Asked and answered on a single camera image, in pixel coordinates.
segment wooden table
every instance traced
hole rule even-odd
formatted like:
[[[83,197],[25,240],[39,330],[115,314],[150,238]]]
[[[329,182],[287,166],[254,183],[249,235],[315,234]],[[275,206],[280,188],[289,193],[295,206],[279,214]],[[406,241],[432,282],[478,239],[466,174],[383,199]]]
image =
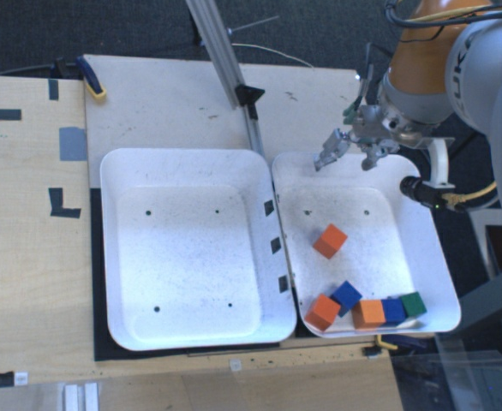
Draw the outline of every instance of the wooden table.
[[[59,385],[90,380],[101,409],[197,409],[196,391],[226,382],[248,409],[402,409],[388,353],[366,358],[372,340],[363,337],[95,361],[88,165],[59,155],[59,129],[86,128],[84,92],[79,80],[59,80],[51,99],[47,79],[0,76],[0,110],[21,111],[21,120],[0,120],[0,372],[27,372],[30,384],[0,389],[0,409],[38,409],[38,391],[45,407]],[[62,188],[63,206],[80,217],[51,216],[50,188]]]

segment dark floor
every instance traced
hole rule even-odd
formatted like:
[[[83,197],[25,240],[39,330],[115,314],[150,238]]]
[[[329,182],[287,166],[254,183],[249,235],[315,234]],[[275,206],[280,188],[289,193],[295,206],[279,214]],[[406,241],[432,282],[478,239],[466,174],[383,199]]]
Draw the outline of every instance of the dark floor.
[[[367,42],[393,51],[399,37],[399,31],[384,18],[385,0],[216,1],[227,27],[278,17],[235,32],[235,42],[282,51],[315,67],[362,73]],[[192,40],[184,0],[0,0],[0,72],[45,65],[45,69],[11,74],[48,77],[48,68],[57,58],[73,63],[84,53],[208,59],[205,49],[193,45]],[[264,50],[236,48],[236,55],[241,63],[300,65]],[[378,54],[372,59],[380,76],[387,58]],[[475,191],[493,179],[483,136],[454,115],[437,133],[455,137],[449,179],[458,190]],[[407,150],[403,155],[427,175],[424,154]],[[434,220],[455,289],[458,296],[464,296],[488,281],[469,216],[440,211],[434,213]],[[466,338],[463,345],[470,352],[496,350],[502,354],[502,324]]]

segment green cube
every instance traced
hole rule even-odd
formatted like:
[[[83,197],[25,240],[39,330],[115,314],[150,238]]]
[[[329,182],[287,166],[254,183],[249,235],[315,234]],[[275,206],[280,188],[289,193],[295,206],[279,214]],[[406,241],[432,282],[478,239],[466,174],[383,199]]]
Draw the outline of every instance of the green cube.
[[[399,300],[403,303],[403,309],[408,317],[417,317],[426,312],[426,307],[418,292],[402,295]]]

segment yellow and blue clamp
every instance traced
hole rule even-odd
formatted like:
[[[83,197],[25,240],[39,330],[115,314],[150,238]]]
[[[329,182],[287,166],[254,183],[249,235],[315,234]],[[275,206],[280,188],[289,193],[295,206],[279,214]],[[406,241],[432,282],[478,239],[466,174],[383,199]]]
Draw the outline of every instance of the yellow and blue clamp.
[[[86,89],[95,99],[104,99],[106,97],[106,90],[99,82],[99,78],[87,62],[86,58],[77,57],[75,64],[83,74],[84,80],[86,82]]]

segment cube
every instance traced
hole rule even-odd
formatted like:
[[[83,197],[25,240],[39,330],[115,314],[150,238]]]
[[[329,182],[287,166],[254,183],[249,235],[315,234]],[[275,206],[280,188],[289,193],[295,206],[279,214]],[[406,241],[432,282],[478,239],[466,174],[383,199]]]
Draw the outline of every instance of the cube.
[[[331,298],[340,305],[338,316],[343,317],[362,298],[362,294],[347,280],[332,293]]]
[[[351,312],[356,329],[376,329],[386,322],[380,300],[359,300]]]
[[[320,294],[308,309],[304,320],[316,329],[325,331],[334,323],[339,310],[340,305],[338,303],[325,294]]]
[[[314,243],[314,248],[330,259],[346,242],[348,236],[338,227],[330,223]]]
[[[385,311],[384,326],[395,326],[402,324],[407,319],[407,314],[403,308],[403,303],[398,298],[388,298],[381,300],[382,308]]]
[[[399,300],[402,301],[403,309],[405,309],[405,313],[408,317],[418,317],[427,311],[421,295],[418,292],[401,295]]]

